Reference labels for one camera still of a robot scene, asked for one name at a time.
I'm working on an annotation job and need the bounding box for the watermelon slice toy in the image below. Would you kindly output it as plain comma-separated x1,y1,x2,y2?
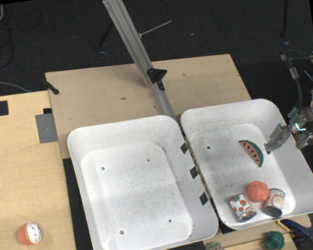
238,137,266,171

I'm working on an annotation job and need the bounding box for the orange round toy fruit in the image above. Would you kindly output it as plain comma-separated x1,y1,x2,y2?
245,178,271,204

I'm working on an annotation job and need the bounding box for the white plastic tray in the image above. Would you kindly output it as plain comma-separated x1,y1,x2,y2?
178,90,313,237
65,108,223,250

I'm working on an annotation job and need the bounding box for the white can with yellow print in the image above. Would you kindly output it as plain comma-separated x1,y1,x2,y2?
259,186,289,220

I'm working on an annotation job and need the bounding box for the white can with orange print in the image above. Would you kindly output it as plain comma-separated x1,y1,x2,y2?
227,191,259,224

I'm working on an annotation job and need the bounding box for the green broccoli toy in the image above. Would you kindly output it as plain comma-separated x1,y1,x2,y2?
261,229,286,250

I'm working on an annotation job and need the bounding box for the brown flat board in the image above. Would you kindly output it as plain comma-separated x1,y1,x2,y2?
45,35,313,250

